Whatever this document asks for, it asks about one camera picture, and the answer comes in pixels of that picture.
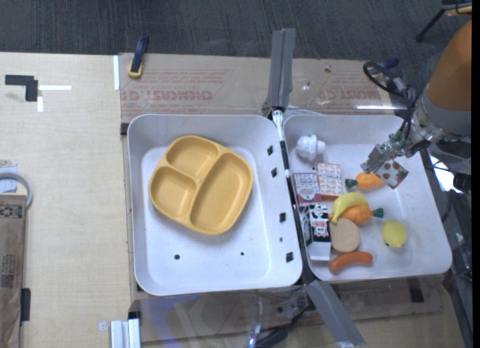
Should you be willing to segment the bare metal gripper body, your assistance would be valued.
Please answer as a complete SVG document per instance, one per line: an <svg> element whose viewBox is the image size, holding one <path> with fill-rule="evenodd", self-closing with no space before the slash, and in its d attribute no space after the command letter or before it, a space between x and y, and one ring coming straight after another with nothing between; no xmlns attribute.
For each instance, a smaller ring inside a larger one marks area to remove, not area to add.
<svg viewBox="0 0 480 348"><path fill-rule="evenodd" d="M385 142L374 146L373 156L378 158L412 157L433 144L462 140L464 135L448 132L429 118L404 120L400 128L388 135Z"/></svg>

